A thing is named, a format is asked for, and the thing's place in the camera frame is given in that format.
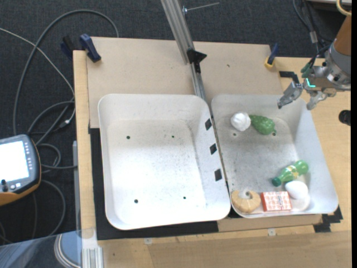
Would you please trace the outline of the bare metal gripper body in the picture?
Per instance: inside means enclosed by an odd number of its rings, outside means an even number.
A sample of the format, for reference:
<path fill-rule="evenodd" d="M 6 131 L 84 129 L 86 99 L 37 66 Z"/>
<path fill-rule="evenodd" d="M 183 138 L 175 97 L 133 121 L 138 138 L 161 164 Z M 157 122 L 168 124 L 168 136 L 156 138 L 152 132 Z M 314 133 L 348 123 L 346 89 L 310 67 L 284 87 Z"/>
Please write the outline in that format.
<path fill-rule="evenodd" d="M 313 66 L 303 82 L 308 91 L 332 94 L 351 91 L 351 76 L 339 67 Z"/>

